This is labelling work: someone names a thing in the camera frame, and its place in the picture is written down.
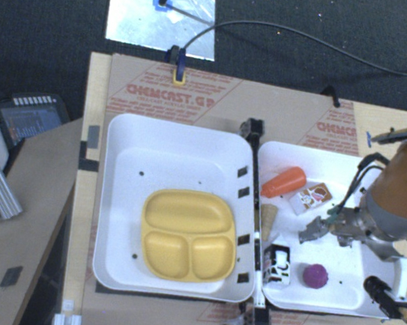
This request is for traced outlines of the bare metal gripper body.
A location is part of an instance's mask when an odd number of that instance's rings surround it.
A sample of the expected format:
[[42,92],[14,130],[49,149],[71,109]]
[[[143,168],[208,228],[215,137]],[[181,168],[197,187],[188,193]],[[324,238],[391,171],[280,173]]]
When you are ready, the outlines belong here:
[[348,235],[362,242],[382,261],[407,260],[395,248],[394,243],[407,240],[407,220],[391,214],[373,216],[365,208],[343,208],[327,218],[329,232],[334,236]]

